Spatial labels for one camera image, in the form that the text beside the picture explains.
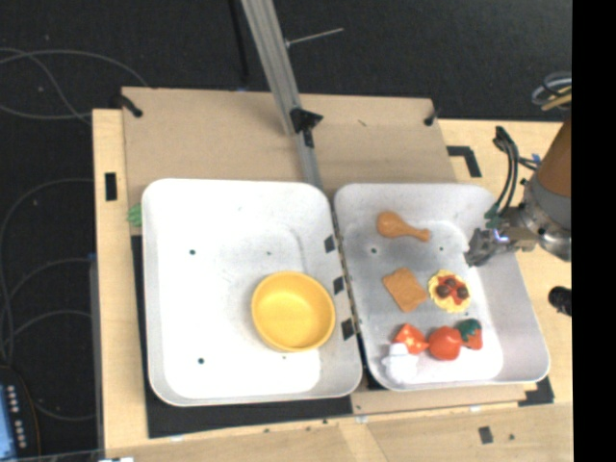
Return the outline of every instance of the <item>black bracket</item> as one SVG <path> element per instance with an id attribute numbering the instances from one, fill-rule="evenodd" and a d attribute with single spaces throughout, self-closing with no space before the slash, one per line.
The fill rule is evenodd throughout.
<path id="1" fill-rule="evenodd" d="M 321 115 L 316 113 L 307 112 L 301 108 L 293 108 L 291 110 L 291 121 L 295 128 L 295 133 L 302 133 L 304 136 L 304 143 L 306 147 L 315 147 L 315 141 L 312 138 L 312 129 L 323 119 Z"/>

